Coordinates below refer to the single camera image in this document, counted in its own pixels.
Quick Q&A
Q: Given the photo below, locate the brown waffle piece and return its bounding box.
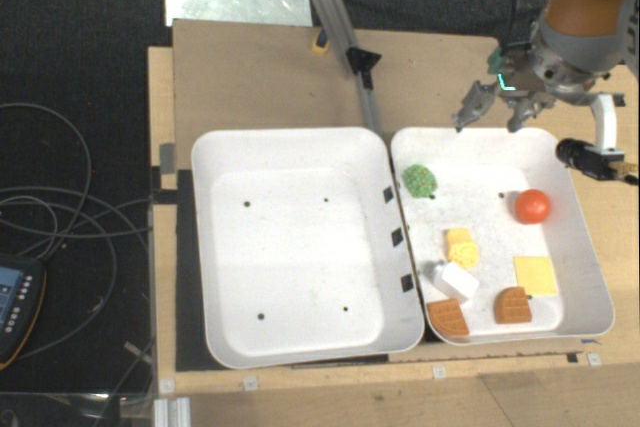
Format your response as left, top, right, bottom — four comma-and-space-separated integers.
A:
425, 298, 471, 338
493, 285, 533, 326

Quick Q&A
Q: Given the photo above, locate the brown cardboard board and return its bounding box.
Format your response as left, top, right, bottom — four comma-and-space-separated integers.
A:
171, 18, 585, 365

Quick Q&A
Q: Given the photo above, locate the white plastic bottle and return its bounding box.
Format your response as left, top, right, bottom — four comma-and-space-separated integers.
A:
424, 260, 481, 303

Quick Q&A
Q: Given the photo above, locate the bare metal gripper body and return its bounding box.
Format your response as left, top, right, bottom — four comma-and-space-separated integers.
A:
495, 45, 610, 111

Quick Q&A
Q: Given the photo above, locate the red tomato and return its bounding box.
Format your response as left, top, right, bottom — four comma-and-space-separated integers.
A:
514, 188, 552, 226

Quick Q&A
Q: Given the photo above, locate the black cylinder on white bracket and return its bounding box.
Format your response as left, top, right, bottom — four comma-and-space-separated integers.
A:
555, 92, 629, 182

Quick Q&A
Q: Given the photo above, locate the green broccoli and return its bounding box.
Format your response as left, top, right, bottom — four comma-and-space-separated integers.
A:
401, 163, 440, 200

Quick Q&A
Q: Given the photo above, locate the white plastic tray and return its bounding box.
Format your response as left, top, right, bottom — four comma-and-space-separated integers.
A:
190, 126, 427, 371
389, 126, 617, 347

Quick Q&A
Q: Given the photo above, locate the yellow cheese slice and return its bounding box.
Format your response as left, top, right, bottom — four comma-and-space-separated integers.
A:
512, 255, 559, 298

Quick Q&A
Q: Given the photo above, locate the yellow corn cob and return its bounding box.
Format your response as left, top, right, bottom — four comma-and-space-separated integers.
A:
445, 227, 481, 271

